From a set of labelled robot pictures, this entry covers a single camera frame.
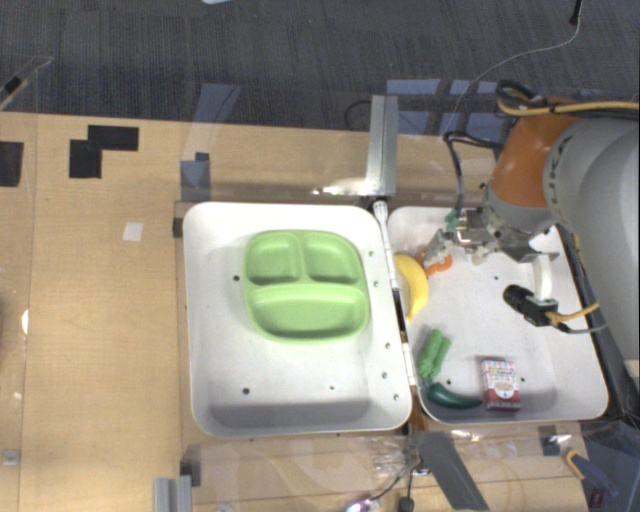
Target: orange object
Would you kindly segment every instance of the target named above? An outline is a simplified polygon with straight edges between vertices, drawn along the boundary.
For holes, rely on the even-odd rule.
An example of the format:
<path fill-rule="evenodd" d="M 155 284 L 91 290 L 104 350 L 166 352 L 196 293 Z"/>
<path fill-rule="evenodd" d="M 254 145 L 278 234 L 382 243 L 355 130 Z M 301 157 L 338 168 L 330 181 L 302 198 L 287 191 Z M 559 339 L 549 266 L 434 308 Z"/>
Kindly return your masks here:
<path fill-rule="evenodd" d="M 545 160 L 560 134 L 577 120 L 555 114 L 519 119 L 491 177 L 491 190 L 495 195 L 517 206 L 545 208 L 547 202 L 542 188 Z"/>
<path fill-rule="evenodd" d="M 424 258 L 424 255 L 427 254 L 428 250 L 429 249 L 427 248 L 416 256 L 416 261 L 420 263 L 421 267 L 423 267 L 424 265 L 423 258 Z M 436 272 L 444 272 L 445 270 L 449 270 L 449 268 L 451 268 L 452 263 L 453 263 L 453 258 L 449 254 L 448 256 L 445 257 L 444 263 L 434 263 L 433 265 L 429 265 L 427 268 L 424 269 L 424 273 L 427 275 L 427 277 L 431 277 Z"/>

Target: wooden table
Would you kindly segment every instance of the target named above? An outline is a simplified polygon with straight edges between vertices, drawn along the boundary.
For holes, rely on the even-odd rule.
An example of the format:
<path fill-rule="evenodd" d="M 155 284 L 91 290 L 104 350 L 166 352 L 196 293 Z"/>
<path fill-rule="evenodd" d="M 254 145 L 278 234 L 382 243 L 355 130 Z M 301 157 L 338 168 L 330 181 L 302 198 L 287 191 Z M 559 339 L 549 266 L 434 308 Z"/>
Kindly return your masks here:
<path fill-rule="evenodd" d="M 0 140 L 24 142 L 25 158 L 20 187 L 0 189 L 14 213 L 0 241 L 15 249 L 0 288 L 3 317 L 12 319 L 0 345 L 0 448 L 22 454 L 18 466 L 0 467 L 0 509 L 151 510 L 153 479 L 177 476 L 181 423 L 190 421 L 181 415 L 172 234 L 180 161 L 208 145 L 217 196 L 289 190 L 298 197 L 363 176 L 367 134 L 8 113 L 1 121 Z M 70 179 L 69 141 L 86 139 L 89 124 L 138 127 L 139 149 L 104 151 L 102 179 Z M 477 190 L 491 157 L 476 148 L 461 154 L 469 191 Z M 401 137 L 398 169 L 409 200 L 451 200 L 453 171 L 438 140 Z M 123 239 L 127 223 L 143 224 L 140 241 Z M 20 297 L 7 301 L 12 290 Z M 14 321 L 25 304 L 28 341 Z M 338 477 L 349 492 L 319 487 L 295 469 L 296 442 L 278 441 L 288 458 L 220 459 L 240 468 L 238 478 L 253 489 L 231 503 L 234 511 L 342 510 L 368 486 L 383 485 L 366 456 L 349 462 L 333 436 L 305 441 L 317 448 L 314 464 L 358 469 Z M 236 454 L 245 446 L 211 443 Z M 492 510 L 586 510 L 578 480 L 558 458 L 532 453 L 473 464 Z M 414 486 L 417 510 L 449 510 L 433 477 Z M 216 509 L 215 495 L 206 494 L 194 493 L 195 510 Z"/>

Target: black connector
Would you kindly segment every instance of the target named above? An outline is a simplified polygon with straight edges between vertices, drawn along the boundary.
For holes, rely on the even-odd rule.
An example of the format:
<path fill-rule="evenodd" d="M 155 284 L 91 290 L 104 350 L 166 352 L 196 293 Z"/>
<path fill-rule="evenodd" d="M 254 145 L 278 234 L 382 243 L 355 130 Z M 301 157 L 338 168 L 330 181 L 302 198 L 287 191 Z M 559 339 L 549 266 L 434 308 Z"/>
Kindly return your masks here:
<path fill-rule="evenodd" d="M 515 284 L 507 286 L 502 297 L 509 306 L 524 315 L 527 322 L 536 327 L 551 325 L 547 313 L 558 311 L 558 303 L 555 300 L 538 300 L 531 290 Z"/>
<path fill-rule="evenodd" d="M 408 496 L 403 496 L 400 498 L 400 502 L 398 503 L 398 512 L 413 512 L 413 508 L 415 507 L 415 503 L 413 499 Z"/>

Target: white tray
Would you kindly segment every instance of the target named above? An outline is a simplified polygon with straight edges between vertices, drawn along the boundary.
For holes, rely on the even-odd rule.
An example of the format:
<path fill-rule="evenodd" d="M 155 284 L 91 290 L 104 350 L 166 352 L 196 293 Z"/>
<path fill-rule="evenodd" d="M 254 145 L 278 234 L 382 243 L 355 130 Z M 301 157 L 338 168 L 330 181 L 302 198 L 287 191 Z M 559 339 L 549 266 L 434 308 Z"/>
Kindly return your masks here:
<path fill-rule="evenodd" d="M 358 250 L 371 320 L 346 341 L 263 338 L 247 315 L 244 249 L 279 229 L 329 231 Z M 218 437 L 390 430 L 411 410 L 378 225 L 352 206 L 202 203 L 184 220 L 192 408 Z"/>
<path fill-rule="evenodd" d="M 393 212 L 389 234 L 395 251 L 415 255 L 444 226 L 443 208 L 406 207 Z M 559 252 L 551 263 L 553 297 L 561 312 L 581 308 L 564 249 L 555 231 L 534 240 L 542 252 Z M 429 301 L 408 326 L 417 358 L 428 333 L 438 328 L 452 345 L 438 381 L 456 393 L 482 398 L 480 363 L 492 357 L 513 361 L 522 409 L 488 412 L 483 406 L 453 410 L 433 404 L 421 393 L 425 410 L 447 424 L 551 422 L 592 419 L 607 406 L 608 393 L 591 337 L 536 328 L 502 299 L 510 284 L 534 287 L 533 268 L 504 254 L 489 255 L 479 266 L 455 248 L 452 267 L 429 278 Z M 570 323 L 586 327 L 584 319 Z"/>

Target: wooden surface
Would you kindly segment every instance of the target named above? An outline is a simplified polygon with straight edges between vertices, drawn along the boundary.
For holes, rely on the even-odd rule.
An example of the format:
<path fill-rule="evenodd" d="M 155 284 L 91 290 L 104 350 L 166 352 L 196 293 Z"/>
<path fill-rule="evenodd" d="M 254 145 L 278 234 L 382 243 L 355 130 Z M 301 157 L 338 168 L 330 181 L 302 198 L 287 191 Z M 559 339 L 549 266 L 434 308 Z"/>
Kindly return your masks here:
<path fill-rule="evenodd" d="M 22 371 L 24 359 L 21 363 L 7 344 L 0 346 L 0 440 L 3 448 L 22 450 L 20 466 L 1 468 L 0 510 L 149 511 L 153 479 L 177 476 L 182 431 L 193 428 L 184 396 L 181 413 L 184 372 L 181 375 L 177 340 L 183 327 L 178 322 L 171 231 L 174 203 L 180 197 L 180 160 L 193 158 L 195 150 L 209 152 L 212 181 L 232 194 L 247 184 L 254 185 L 252 190 L 270 190 L 283 180 L 292 189 L 307 191 L 363 175 L 366 134 L 60 116 L 30 122 L 35 132 L 15 134 L 25 141 L 27 153 L 37 150 L 32 202 L 0 190 L 5 204 L 22 201 L 22 207 L 35 208 L 32 274 L 21 270 L 28 268 L 24 262 L 15 263 L 22 266 L 11 274 L 27 291 L 23 280 L 31 278 L 24 409 L 11 398 L 22 374 L 7 370 Z M 86 139 L 91 123 L 139 127 L 139 151 L 104 152 L 101 180 L 69 179 L 69 140 Z M 28 123 L 23 118 L 18 125 Z M 469 190 L 475 189 L 486 179 L 491 162 L 481 150 L 461 153 Z M 33 167 L 35 162 L 25 160 L 25 169 Z M 402 138 L 398 167 L 401 189 L 451 196 L 448 153 L 436 140 Z M 141 241 L 123 240 L 128 222 L 143 223 Z M 3 244 L 26 243 L 11 232 L 0 231 Z M 1 284 L 2 294 L 14 286 Z M 17 306 L 14 318 L 21 313 Z M 3 326 L 5 338 L 7 329 L 17 328 Z M 7 379 L 14 379 L 11 385 Z M 220 446 L 206 436 L 199 439 L 204 448 Z M 321 456 L 331 443 L 308 441 L 319 443 L 314 444 L 314 464 L 331 469 L 330 460 Z M 229 449 L 243 453 L 241 446 Z M 284 453 L 294 461 L 292 447 Z M 479 472 L 480 489 L 495 510 L 585 510 L 579 482 L 556 467 L 562 465 L 559 459 L 549 468 L 548 458 L 531 457 L 513 459 L 509 471 L 472 470 Z M 352 475 L 337 473 L 341 488 L 351 491 L 327 490 L 310 498 L 317 489 L 296 479 L 300 473 L 293 471 L 284 483 L 276 479 L 288 492 L 271 496 L 267 486 L 264 501 L 255 489 L 268 483 L 264 471 L 278 465 L 269 457 L 258 462 L 255 476 L 248 483 L 245 477 L 245 487 L 239 489 L 254 489 L 249 492 L 252 501 L 238 494 L 234 512 L 339 510 L 368 485 L 380 484 L 371 480 L 365 459 L 360 464 L 363 480 L 356 482 L 354 474 L 351 484 Z M 283 463 L 295 469 L 293 462 Z M 246 475 L 248 466 L 240 461 L 234 468 Z M 416 510 L 449 510 L 433 477 L 424 478 L 416 482 Z M 196 510 L 215 508 L 209 500 Z"/>

